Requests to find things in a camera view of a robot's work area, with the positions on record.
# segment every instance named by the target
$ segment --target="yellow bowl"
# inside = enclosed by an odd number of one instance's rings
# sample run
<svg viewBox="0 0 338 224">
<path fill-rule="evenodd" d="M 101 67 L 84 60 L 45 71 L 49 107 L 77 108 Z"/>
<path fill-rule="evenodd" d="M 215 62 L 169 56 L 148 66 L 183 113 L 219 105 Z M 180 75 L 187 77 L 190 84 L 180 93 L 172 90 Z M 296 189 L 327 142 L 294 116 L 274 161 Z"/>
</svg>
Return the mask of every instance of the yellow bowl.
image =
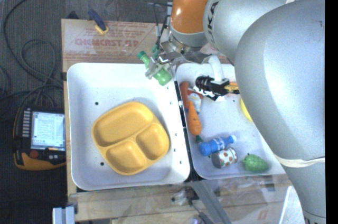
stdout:
<svg viewBox="0 0 338 224">
<path fill-rule="evenodd" d="M 100 116 L 91 134 L 109 166 L 122 175 L 145 170 L 160 160 L 170 146 L 168 134 L 153 112 L 135 101 Z"/>
</svg>

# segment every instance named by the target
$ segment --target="green toy vegetable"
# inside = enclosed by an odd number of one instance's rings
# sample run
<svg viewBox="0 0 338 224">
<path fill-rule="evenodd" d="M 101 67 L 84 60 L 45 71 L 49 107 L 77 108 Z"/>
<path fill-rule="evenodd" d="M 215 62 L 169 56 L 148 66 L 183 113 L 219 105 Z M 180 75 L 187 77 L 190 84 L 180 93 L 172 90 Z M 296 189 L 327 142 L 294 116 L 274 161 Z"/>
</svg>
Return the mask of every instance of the green toy vegetable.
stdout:
<svg viewBox="0 0 338 224">
<path fill-rule="evenodd" d="M 268 164 L 259 156 L 248 154 L 243 160 L 244 168 L 247 171 L 264 171 L 269 168 Z"/>
</svg>

